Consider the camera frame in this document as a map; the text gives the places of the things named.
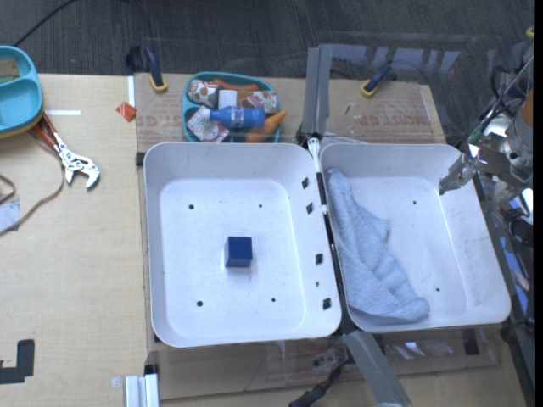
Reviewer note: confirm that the printed carton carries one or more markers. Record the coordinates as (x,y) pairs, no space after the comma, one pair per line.
(259,100)

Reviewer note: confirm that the blue cube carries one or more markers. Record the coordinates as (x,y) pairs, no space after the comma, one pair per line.
(238,250)

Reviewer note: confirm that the fruit print can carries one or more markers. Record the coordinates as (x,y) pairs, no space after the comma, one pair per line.
(201,93)

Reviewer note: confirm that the orange carrot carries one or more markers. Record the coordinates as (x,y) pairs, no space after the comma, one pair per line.
(269,126)

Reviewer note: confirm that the white cube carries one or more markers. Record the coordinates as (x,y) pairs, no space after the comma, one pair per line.
(227,99)

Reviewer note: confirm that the red square packet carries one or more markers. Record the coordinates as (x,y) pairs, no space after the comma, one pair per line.
(126,111)

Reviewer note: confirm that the black cylinder on white bracket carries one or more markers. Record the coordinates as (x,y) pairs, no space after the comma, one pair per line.
(518,225)

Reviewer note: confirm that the blue divided plate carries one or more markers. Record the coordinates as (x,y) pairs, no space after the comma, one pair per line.
(188,121)
(19,100)

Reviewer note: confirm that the brown cardboard board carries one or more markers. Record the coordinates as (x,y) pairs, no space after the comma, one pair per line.
(382,113)

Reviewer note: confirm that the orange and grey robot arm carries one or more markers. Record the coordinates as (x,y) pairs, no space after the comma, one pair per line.
(527,113)

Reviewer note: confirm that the white plastic tray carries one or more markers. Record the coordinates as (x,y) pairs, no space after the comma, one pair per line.
(449,248)
(237,193)

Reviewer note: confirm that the light blue towel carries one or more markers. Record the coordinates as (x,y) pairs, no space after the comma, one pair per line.
(365,248)

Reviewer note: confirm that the blue bottle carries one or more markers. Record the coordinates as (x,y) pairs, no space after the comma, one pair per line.
(239,117)

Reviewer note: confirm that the orange sausage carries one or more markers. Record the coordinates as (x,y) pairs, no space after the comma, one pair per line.
(237,86)

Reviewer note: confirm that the white printed packet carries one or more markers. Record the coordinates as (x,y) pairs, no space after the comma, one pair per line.
(205,129)

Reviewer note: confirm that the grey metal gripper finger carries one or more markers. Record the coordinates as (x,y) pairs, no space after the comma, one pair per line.
(456,176)

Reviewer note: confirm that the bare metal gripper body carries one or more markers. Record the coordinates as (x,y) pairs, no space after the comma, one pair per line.
(502,161)

